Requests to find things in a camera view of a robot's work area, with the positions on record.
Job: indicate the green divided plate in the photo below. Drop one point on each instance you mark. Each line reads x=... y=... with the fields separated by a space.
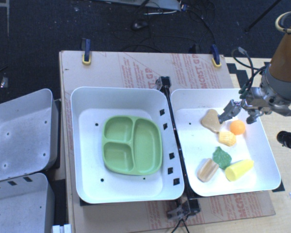
x=145 y=144

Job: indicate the black cylinder on white bracket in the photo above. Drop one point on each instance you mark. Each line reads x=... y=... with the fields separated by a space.
x=286 y=138

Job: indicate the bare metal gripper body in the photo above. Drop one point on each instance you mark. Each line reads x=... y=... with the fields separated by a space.
x=257 y=101

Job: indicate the green leaf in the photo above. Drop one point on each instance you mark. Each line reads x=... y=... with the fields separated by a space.
x=221 y=158

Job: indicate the brown cardboard board, red print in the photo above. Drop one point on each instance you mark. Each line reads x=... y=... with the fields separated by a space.
x=135 y=69

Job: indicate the white plastic tray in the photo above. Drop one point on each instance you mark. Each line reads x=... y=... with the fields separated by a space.
x=87 y=154
x=198 y=142

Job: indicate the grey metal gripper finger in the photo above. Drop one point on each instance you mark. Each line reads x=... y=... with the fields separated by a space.
x=253 y=116
x=229 y=111

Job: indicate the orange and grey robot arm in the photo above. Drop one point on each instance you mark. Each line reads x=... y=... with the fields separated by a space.
x=282 y=57

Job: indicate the thin black rod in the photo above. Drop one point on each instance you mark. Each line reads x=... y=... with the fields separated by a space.
x=178 y=139

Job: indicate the orange ball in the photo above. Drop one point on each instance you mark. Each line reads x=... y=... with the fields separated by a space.
x=237 y=127

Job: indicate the yellow cupcake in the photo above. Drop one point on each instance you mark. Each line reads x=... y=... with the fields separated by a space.
x=227 y=138

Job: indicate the tan bread roll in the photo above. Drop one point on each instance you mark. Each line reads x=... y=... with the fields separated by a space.
x=207 y=170

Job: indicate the yellow corn cob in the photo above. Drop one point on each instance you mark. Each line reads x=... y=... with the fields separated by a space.
x=238 y=170

